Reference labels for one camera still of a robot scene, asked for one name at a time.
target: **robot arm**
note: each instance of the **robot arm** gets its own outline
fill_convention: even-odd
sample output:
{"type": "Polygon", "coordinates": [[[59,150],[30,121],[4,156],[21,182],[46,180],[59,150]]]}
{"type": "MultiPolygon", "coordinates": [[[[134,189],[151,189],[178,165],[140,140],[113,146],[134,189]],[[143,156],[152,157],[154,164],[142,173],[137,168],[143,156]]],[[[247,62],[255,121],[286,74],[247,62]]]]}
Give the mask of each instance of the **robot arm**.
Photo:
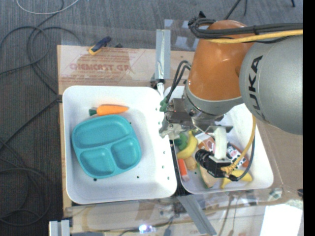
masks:
{"type": "MultiPolygon", "coordinates": [[[[196,21],[189,23],[200,38],[189,77],[182,98],[168,103],[164,127],[190,123],[190,128],[214,134],[217,128],[228,132],[231,127],[218,127],[215,121],[244,103],[257,119],[302,135],[303,24],[246,27],[232,20],[196,21]],[[201,30],[202,24],[210,26],[201,30]]],[[[225,153],[211,158],[200,151],[196,160],[211,158],[208,172],[226,177],[231,171],[225,174],[222,168],[232,164],[222,158],[225,153]]]]}

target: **toy banana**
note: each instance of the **toy banana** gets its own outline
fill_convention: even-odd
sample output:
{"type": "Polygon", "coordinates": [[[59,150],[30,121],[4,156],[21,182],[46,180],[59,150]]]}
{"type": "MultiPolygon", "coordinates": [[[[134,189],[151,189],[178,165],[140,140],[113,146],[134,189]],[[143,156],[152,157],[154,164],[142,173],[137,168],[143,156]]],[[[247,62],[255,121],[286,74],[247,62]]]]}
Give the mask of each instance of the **toy banana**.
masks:
{"type": "Polygon", "coordinates": [[[195,136],[192,134],[192,131],[188,131],[188,142],[187,142],[187,146],[185,149],[181,150],[180,152],[177,153],[177,159],[186,159],[188,157],[190,157],[197,146],[197,138],[195,138],[195,136]]]}
{"type": "MultiPolygon", "coordinates": [[[[235,175],[236,177],[239,177],[241,174],[243,174],[244,171],[242,170],[234,170],[232,172],[233,175],[235,175]]],[[[251,182],[252,181],[252,177],[249,173],[246,173],[245,176],[241,179],[243,181],[246,181],[246,182],[251,182]]],[[[230,183],[231,180],[228,179],[228,178],[223,178],[223,181],[222,181],[222,184],[221,184],[221,189],[224,189],[224,187],[230,183]]]]}

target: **orange item in bin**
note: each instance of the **orange item in bin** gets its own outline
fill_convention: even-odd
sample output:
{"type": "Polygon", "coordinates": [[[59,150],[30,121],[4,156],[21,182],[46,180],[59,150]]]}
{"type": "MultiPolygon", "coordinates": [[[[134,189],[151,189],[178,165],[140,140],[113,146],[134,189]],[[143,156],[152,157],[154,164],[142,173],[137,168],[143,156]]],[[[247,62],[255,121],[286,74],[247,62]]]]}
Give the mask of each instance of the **orange item in bin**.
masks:
{"type": "Polygon", "coordinates": [[[98,114],[99,116],[105,115],[116,115],[122,112],[125,112],[129,109],[129,107],[119,106],[119,105],[100,105],[96,109],[89,109],[90,116],[98,114]]]}
{"type": "Polygon", "coordinates": [[[177,162],[178,162],[179,172],[181,174],[183,181],[189,181],[187,167],[186,167],[184,159],[180,158],[177,160],[177,162]]]}

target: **gray carpet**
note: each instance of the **gray carpet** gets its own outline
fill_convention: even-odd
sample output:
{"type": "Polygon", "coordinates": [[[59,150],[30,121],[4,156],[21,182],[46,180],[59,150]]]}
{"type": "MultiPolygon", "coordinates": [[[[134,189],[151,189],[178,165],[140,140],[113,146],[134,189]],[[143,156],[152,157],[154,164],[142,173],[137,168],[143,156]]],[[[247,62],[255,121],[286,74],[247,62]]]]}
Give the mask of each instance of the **gray carpet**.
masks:
{"type": "MultiPolygon", "coordinates": [[[[64,0],[65,6],[73,1],[64,0]]],[[[94,44],[105,34],[113,38],[109,46],[121,43],[128,48],[155,48],[155,30],[163,29],[165,20],[183,22],[197,16],[199,11],[209,18],[221,20],[235,1],[80,0],[41,28],[65,27],[76,33],[85,45],[94,44]]],[[[303,0],[294,2],[295,7],[292,7],[291,0],[248,0],[244,15],[245,0],[242,0],[229,19],[246,25],[301,23],[303,0]]],[[[55,11],[61,6],[60,0],[20,0],[20,3],[26,9],[37,12],[55,11]]],[[[37,26],[46,18],[47,15],[33,15],[21,10],[15,0],[0,0],[0,38],[21,26],[37,26]]],[[[31,28],[14,31],[2,42],[0,73],[30,62],[26,43],[31,31],[31,28]]],[[[48,221],[63,217],[59,109],[54,102],[54,91],[57,91],[56,45],[79,45],[79,42],[64,30],[49,29],[46,33],[51,38],[52,48],[39,64],[48,76],[37,66],[26,66],[0,75],[0,139],[7,145],[0,143],[0,170],[7,169],[0,174],[2,236],[47,235],[48,221]],[[44,78],[50,89],[40,78],[44,78]],[[51,102],[54,103],[32,119],[51,102]],[[25,167],[41,175],[30,171],[26,174],[25,167]],[[48,185],[41,176],[47,177],[48,185]],[[6,216],[19,209],[23,211],[6,216]],[[44,214],[43,218],[33,223],[41,214],[44,214]],[[30,225],[17,227],[8,223],[30,225]]],[[[172,49],[183,50],[174,41],[172,49]]],[[[35,40],[32,50],[35,58],[45,53],[47,44],[42,34],[35,40]]],[[[193,41],[189,49],[193,50],[193,41]]]]}

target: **blue plate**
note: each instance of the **blue plate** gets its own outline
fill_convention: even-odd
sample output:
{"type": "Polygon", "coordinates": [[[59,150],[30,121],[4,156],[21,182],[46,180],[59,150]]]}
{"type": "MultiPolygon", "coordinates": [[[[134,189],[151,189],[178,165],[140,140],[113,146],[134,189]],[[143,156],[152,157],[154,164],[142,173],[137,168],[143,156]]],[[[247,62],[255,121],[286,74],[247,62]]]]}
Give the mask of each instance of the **blue plate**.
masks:
{"type": "Polygon", "coordinates": [[[111,177],[135,167],[141,159],[139,141],[130,122],[119,115],[95,117],[73,129],[72,145],[86,174],[111,177]]]}

